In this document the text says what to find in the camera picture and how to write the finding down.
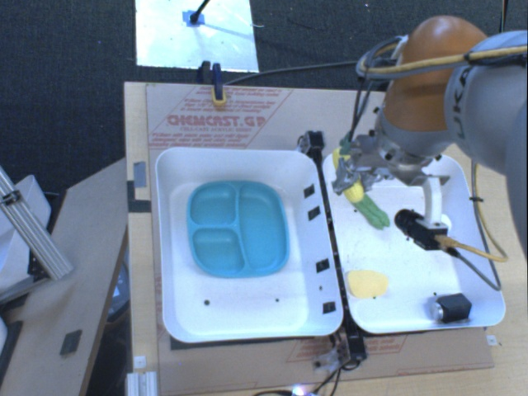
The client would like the brown cardboard board red print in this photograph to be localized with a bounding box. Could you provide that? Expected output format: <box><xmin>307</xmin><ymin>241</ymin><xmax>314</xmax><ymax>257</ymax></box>
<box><xmin>144</xmin><ymin>82</ymin><xmax>495</xmax><ymax>396</ymax></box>

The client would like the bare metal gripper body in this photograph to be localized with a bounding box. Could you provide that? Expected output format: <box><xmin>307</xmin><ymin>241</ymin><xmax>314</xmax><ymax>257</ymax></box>
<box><xmin>345</xmin><ymin>133</ymin><xmax>450</xmax><ymax>188</ymax></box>

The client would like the yellow oval chip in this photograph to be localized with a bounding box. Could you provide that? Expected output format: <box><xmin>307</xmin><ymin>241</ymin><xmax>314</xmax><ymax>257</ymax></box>
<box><xmin>346</xmin><ymin>269</ymin><xmax>389</xmax><ymax>299</ymax></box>

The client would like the white plastic tray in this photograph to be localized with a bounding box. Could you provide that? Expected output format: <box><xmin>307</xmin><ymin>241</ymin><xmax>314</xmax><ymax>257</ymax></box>
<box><xmin>154</xmin><ymin>146</ymin><xmax>345</xmax><ymax>343</ymax></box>
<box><xmin>322</xmin><ymin>151</ymin><xmax>507</xmax><ymax>335</ymax></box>

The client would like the small black can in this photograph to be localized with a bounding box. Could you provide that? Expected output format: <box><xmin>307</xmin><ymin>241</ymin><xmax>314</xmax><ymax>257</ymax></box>
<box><xmin>428</xmin><ymin>292</ymin><xmax>473</xmax><ymax>325</ymax></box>

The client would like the black cylinder on white bracket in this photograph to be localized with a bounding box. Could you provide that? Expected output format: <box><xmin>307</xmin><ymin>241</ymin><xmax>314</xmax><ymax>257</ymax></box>
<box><xmin>394</xmin><ymin>174</ymin><xmax>453</xmax><ymax>252</ymax></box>

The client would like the thin black and white rod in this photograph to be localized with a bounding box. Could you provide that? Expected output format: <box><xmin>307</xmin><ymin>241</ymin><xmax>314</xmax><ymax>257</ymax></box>
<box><xmin>312</xmin><ymin>149</ymin><xmax>364</xmax><ymax>348</ymax></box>

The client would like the blue divided plate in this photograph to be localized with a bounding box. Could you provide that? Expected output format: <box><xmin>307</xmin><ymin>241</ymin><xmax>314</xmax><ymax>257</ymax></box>
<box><xmin>186</xmin><ymin>180</ymin><xmax>290</xmax><ymax>280</ymax></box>

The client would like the black block with thin wires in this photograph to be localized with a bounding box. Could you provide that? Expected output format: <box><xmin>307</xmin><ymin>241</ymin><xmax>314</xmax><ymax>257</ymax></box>
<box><xmin>342</xmin><ymin>327</ymin><xmax>368</xmax><ymax>365</ymax></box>
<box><xmin>297</xmin><ymin>130</ymin><xmax>328</xmax><ymax>157</ymax></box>

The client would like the yellow and green toy corn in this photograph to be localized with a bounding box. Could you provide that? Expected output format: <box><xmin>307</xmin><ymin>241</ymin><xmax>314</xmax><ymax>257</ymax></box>
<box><xmin>332</xmin><ymin>146</ymin><xmax>391</xmax><ymax>230</ymax></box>

